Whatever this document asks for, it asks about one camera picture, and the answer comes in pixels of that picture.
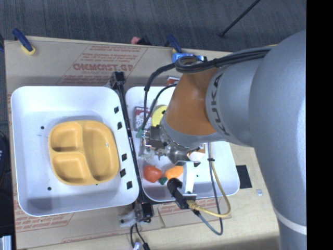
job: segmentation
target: red object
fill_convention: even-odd
[[[162,171],[154,166],[144,167],[144,178],[152,183],[157,182],[162,174]]]

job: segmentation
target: yellow plate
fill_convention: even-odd
[[[113,133],[99,121],[68,121],[54,126],[48,147],[53,172],[65,184],[103,183],[119,170]]]

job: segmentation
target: white object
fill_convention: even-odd
[[[18,201],[27,214],[46,216],[128,205],[136,200],[139,187],[115,91],[107,87],[24,86],[13,92],[11,109]],[[98,185],[66,185],[52,171],[48,135],[61,122],[86,119],[101,121],[111,129],[120,171],[125,169],[126,174],[121,177],[118,173]]]
[[[149,108],[153,99],[156,97],[158,92],[163,87],[151,87],[148,92],[148,99],[147,99],[147,107]],[[159,97],[156,106],[159,105],[168,105],[172,96],[174,88],[171,87],[166,89],[161,96]],[[137,106],[144,105],[144,87],[133,87],[130,88],[125,96],[127,110],[129,112],[129,116],[131,117],[133,114],[133,110]],[[135,146],[135,151],[139,153],[139,145],[140,139],[136,138],[136,132],[132,129],[133,141]],[[217,171],[217,175],[219,180],[221,181],[221,185],[226,193],[226,195],[233,195],[239,190],[239,177],[235,165],[235,161],[231,152],[231,148],[229,143],[227,142],[214,142],[212,143],[212,157],[215,159],[215,168]],[[194,168],[195,174],[195,182],[194,182],[194,189],[193,192],[197,194],[197,198],[209,198],[213,197],[213,188],[209,173],[209,163],[207,161],[208,158],[208,151],[202,158],[201,164]],[[156,202],[170,202],[174,201],[175,199],[170,194],[167,184],[161,185],[158,181],[155,183],[151,183],[143,178],[143,168],[145,165],[148,164],[141,159],[138,159],[138,166],[140,171],[140,178],[142,181],[142,187],[145,194],[153,201]],[[161,169],[165,172],[168,168],[173,167],[173,163],[169,161],[169,159],[165,156],[161,156],[160,160],[158,157],[155,156],[154,165],[157,168]],[[216,191],[218,196],[222,196],[222,193],[215,183]]]

